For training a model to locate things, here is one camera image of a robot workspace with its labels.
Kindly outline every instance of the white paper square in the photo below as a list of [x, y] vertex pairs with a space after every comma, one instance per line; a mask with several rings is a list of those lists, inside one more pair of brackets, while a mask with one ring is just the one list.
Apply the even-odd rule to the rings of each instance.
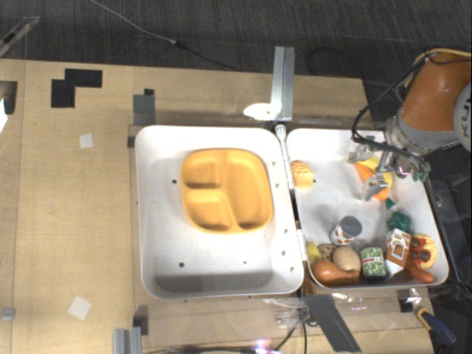
[[87, 302], [80, 296], [76, 296], [67, 312], [80, 320], [84, 320], [87, 317], [87, 313], [89, 313], [90, 307], [90, 302]]
[[94, 137], [91, 133], [80, 135], [80, 148], [92, 148], [94, 146]]

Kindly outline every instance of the black cable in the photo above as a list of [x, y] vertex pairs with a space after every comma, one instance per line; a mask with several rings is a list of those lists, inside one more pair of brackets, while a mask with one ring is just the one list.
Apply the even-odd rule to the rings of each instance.
[[180, 351], [172, 352], [155, 352], [156, 354], [204, 354], [204, 353], [213, 353], [213, 352], [227, 352], [227, 353], [240, 353], [240, 354], [257, 354], [255, 349], [243, 349], [236, 347], [208, 347], [206, 349], [183, 349]]
[[346, 54], [344, 54], [343, 52], [341, 52], [337, 49], [333, 49], [333, 48], [327, 47], [327, 46], [315, 47], [314, 49], [312, 49], [307, 54], [305, 60], [306, 60], [306, 66], [307, 66], [309, 74], [315, 75], [314, 70], [311, 67], [311, 58], [318, 52], [332, 52], [333, 54], [336, 54], [336, 55], [340, 56], [341, 58], [347, 60], [353, 66], [355, 71], [358, 73], [359, 78], [362, 79], [362, 80], [365, 80], [365, 77], [364, 77], [364, 74], [361, 71], [361, 68], [358, 66], [358, 64], [351, 57], [347, 56]]
[[307, 354], [307, 350], [308, 350], [308, 336], [307, 336], [307, 327], [306, 327], [306, 324], [303, 323], [303, 338], [304, 338], [304, 349], [303, 349], [303, 353], [304, 354]]
[[470, 62], [472, 59], [457, 59], [457, 60], [447, 60], [444, 62], [438, 62], [437, 60], [434, 59], [435, 54], [439, 54], [439, 52], [433, 52], [432, 54], [427, 54], [425, 58], [428, 58], [432, 63], [436, 64], [437, 66], [444, 66], [445, 64], [454, 64], [454, 63], [465, 63], [465, 62]]
[[358, 116], [354, 119], [353, 126], [351, 128], [351, 139], [355, 143], [359, 144], [364, 144], [364, 145], [369, 145], [370, 147], [376, 149], [376, 150], [388, 150], [390, 152], [396, 153], [399, 156], [404, 156], [407, 159], [415, 159], [418, 161], [423, 167], [427, 167], [426, 161], [423, 159], [422, 156], [417, 156], [414, 155], [413, 153], [410, 153], [406, 150], [401, 150], [399, 148], [396, 148], [392, 145], [388, 145], [387, 143], [380, 143], [376, 142], [374, 140], [367, 139], [363, 137], [358, 131], [357, 131], [357, 124], [361, 120], [362, 116], [371, 109], [374, 105], [378, 104], [382, 98], [386, 96], [387, 93], [389, 93], [393, 88], [395, 88], [399, 83], [401, 83], [403, 80], [405, 80], [412, 72], [416, 71], [422, 66], [421, 62], [418, 62], [417, 64], [413, 65], [407, 72], [401, 75], [393, 84], [391, 84], [387, 89], [385, 89], [382, 93], [380, 93], [369, 105], [367, 105], [365, 108], [361, 109], [359, 111]]
[[221, 62], [218, 62], [216, 60], [213, 60], [213, 59], [210, 59], [198, 52], [196, 52], [195, 50], [192, 50], [191, 48], [189, 48], [188, 46], [186, 46], [185, 44], [183, 44], [182, 42], [180, 41], [176, 41], [174, 44], [173, 44], [175, 47], [179, 48], [179, 49], [183, 49], [185, 51], [188, 51], [192, 54], [194, 54], [195, 56], [198, 56], [199, 58], [201, 59], [204, 59], [208, 62], [211, 62], [211, 63], [214, 63], [214, 64], [218, 64], [219, 66], [222, 66], [224, 68], [228, 68], [228, 69], [232, 69], [233, 71], [240, 71], [239, 69], [236, 69], [235, 67], [233, 66], [229, 66], [228, 64], [225, 64], [225, 63], [221, 63]]
[[290, 329], [290, 332], [288, 332], [288, 335], [274, 348], [275, 351], [278, 351], [285, 343], [292, 337], [292, 334], [294, 334], [296, 327], [293, 327]]

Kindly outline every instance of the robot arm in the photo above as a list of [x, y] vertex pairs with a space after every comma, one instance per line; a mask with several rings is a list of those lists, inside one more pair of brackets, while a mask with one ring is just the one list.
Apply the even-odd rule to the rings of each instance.
[[353, 140], [360, 145], [350, 154], [351, 162], [358, 161], [361, 154], [366, 156], [366, 145], [383, 151], [377, 174], [364, 185], [365, 200], [386, 187], [385, 172], [424, 181], [429, 172], [424, 155], [458, 142], [471, 150], [471, 54], [431, 50], [415, 61], [413, 69], [419, 66], [416, 76], [405, 83], [411, 88], [402, 106], [386, 122], [386, 144], [356, 137], [354, 124]]

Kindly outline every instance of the toy can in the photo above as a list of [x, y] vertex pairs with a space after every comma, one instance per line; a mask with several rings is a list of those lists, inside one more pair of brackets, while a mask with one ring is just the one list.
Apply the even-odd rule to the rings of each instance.
[[377, 246], [361, 250], [362, 276], [368, 280], [386, 277], [384, 251]]
[[330, 238], [333, 244], [346, 246], [361, 234], [361, 222], [353, 216], [345, 216], [336, 227], [331, 230]]

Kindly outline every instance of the wire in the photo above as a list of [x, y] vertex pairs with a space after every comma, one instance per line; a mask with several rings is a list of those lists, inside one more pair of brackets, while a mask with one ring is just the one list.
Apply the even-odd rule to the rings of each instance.
[[235, 67], [233, 67], [233, 66], [229, 66], [228, 64], [221, 63], [221, 62], [218, 62], [218, 61], [216, 61], [216, 60], [207, 58], [206, 56], [203, 56], [202, 54], [199, 54], [199, 53], [196, 52], [195, 50], [190, 49], [189, 47], [187, 47], [186, 45], [184, 45], [182, 42], [176, 41], [176, 42], [174, 43], [174, 46], [175, 46], [175, 47], [178, 47], [179, 49], [183, 49], [183, 50], [186, 50], [186, 51], [188, 51], [188, 52], [191, 52], [192, 54], [198, 56], [199, 58], [204, 59], [204, 60], [206, 60], [206, 61], [209, 61], [209, 62], [211, 62], [211, 63], [218, 64], [219, 66], [222, 66], [222, 67], [225, 67], [225, 68], [228, 68], [228, 69], [232, 69], [233, 71], [240, 71], [239, 69], [237, 69], [237, 68], [235, 68]]
[[406, 86], [409, 84], [412, 80], [412, 75], [414, 72], [419, 69], [423, 64], [420, 62], [421, 59], [428, 58], [431, 60], [434, 64], [437, 64], [438, 66], [443, 66], [445, 64], [450, 64], [450, 63], [458, 63], [458, 62], [463, 62], [463, 61], [471, 61], [471, 59], [464, 59], [464, 60], [450, 60], [450, 61], [445, 61], [445, 62], [437, 62], [434, 61], [432, 55], [441, 53], [441, 52], [447, 52], [450, 54], [458, 55], [458, 56], [464, 56], [464, 57], [470, 57], [471, 54], [470, 52], [461, 52], [458, 50], [452, 50], [452, 49], [433, 49], [429, 51], [425, 51], [422, 55], [420, 55], [418, 58], [415, 59], [413, 62], [413, 66], [405, 73], [403, 74], [398, 80], [396, 80], [392, 85], [389, 86], [385, 91], [383, 91], [378, 97], [374, 99], [372, 103], [367, 105], [365, 108], [359, 111], [358, 116], [355, 118], [353, 127], [351, 129], [352, 132], [352, 140], [356, 143], [361, 143], [365, 145], [369, 145], [372, 148], [375, 148], [377, 150], [388, 150], [390, 152], [396, 153], [399, 156], [406, 157], [407, 159], [415, 159], [419, 165], [425, 169], [428, 169], [428, 163], [424, 160], [422, 156], [417, 156], [414, 155], [413, 153], [408, 152], [407, 150], [401, 150], [399, 148], [396, 148], [394, 146], [388, 145], [386, 143], [379, 143], [367, 138], [364, 138], [359, 132], [357, 132], [357, 124], [361, 120], [362, 116], [369, 110], [371, 107], [376, 105], [379, 101], [384, 98], [384, 96], [389, 93], [393, 88], [396, 88], [396, 94], [399, 97], [398, 94], [398, 86], [400, 84], [403, 84]]
[[355, 69], [355, 71], [358, 73], [359, 75], [359, 78], [364, 80], [365, 77], [361, 71], [361, 69], [359, 68], [358, 64], [349, 56], [347, 56], [346, 54], [344, 54], [343, 52], [337, 50], [337, 49], [334, 49], [332, 47], [327, 47], [327, 46], [321, 46], [321, 47], [315, 47], [314, 49], [312, 49], [306, 56], [306, 66], [307, 66], [307, 69], [308, 69], [308, 73], [313, 75], [314, 74], [314, 70], [313, 68], [311, 67], [311, 58], [319, 53], [319, 52], [332, 52], [333, 54], [336, 54], [344, 59], [346, 59], [352, 66], [353, 68]]
[[472, 55], [470, 52], [460, 51], [460, 50], [455, 50], [455, 49], [444, 49], [444, 48], [430, 49], [430, 50], [426, 50], [423, 54], [419, 55], [414, 60], [413, 65], [418, 63], [420, 60], [422, 60], [424, 58], [427, 58], [428, 56], [431, 56], [433, 54], [439, 54], [440, 52], [446, 52], [446, 53], [452, 54], [452, 55], [463, 56], [465, 58], [467, 58], [467, 57], [470, 58], [471, 55]]
[[119, 17], [121, 18], [123, 21], [125, 22], [128, 22], [132, 27], [134, 27], [136, 30], [139, 30], [140, 32], [143, 32], [144, 34], [147, 34], [147, 35], [151, 35], [155, 38], [158, 38], [158, 39], [162, 39], [164, 41], [167, 41], [167, 42], [170, 42], [171, 44], [175, 45], [177, 43], [177, 40], [176, 39], [172, 39], [172, 38], [167, 38], [167, 37], [164, 37], [162, 35], [157, 35], [156, 33], [153, 33], [153, 32], [149, 32], [147, 31], [146, 29], [143, 29], [142, 27], [140, 27], [139, 25], [135, 24], [134, 22], [128, 20], [125, 16], [123, 15], [120, 15], [118, 12], [106, 7], [105, 5], [99, 3], [97, 0], [89, 0], [91, 1], [92, 3], [98, 5], [99, 7], [101, 7], [102, 9], [106, 10], [107, 12], [115, 15], [116, 17]]
[[290, 329], [290, 332], [288, 332], [288, 335], [274, 348], [275, 351], [278, 351], [292, 337], [292, 335], [294, 334], [295, 328], [296, 327], [293, 327], [292, 329]]
[[208, 347], [201, 349], [183, 349], [179, 351], [158, 351], [152, 352], [151, 354], [204, 354], [214, 352], [227, 352], [227, 353], [240, 353], [240, 354], [257, 354], [255, 349], [243, 349], [236, 347]]
[[307, 335], [307, 327], [306, 327], [306, 324], [303, 323], [303, 341], [304, 341], [304, 349], [303, 349], [303, 353], [304, 354], [307, 354], [307, 350], [308, 350], [308, 335]]
[[217, 65], [219, 65], [221, 67], [224, 67], [224, 68], [232, 69], [233, 71], [239, 71], [239, 69], [236, 69], [233, 66], [229, 66], [228, 64], [218, 62], [216, 60], [213, 60], [211, 58], [208, 58], [208, 57], [196, 52], [195, 50], [190, 49], [188, 46], [184, 45], [182, 42], [177, 41], [176, 39], [164, 37], [163, 35], [158, 35], [154, 32], [148, 31], [148, 30], [144, 29], [143, 27], [135, 24], [134, 22], [132, 22], [131, 20], [129, 20], [125, 16], [119, 14], [117, 11], [112, 10], [111, 8], [109, 8], [105, 5], [103, 5], [102, 3], [98, 2], [97, 0], [89, 0], [89, 1], [92, 2], [93, 4], [96, 4], [97, 6], [101, 7], [102, 9], [106, 10], [107, 12], [115, 15], [116, 17], [121, 18], [123, 21], [127, 22], [132, 27], [134, 27], [136, 30], [138, 30], [140, 32], [143, 32], [144, 34], [150, 35], [151, 37], [154, 37], [154, 38], [162, 39], [163, 41], [167, 41], [170, 44], [174, 45], [175, 47], [177, 47], [179, 49], [183, 49], [184, 51], [188, 51], [188, 52], [194, 54], [195, 56], [198, 56], [199, 58], [204, 59], [204, 60], [206, 60], [210, 63], [217, 64]]

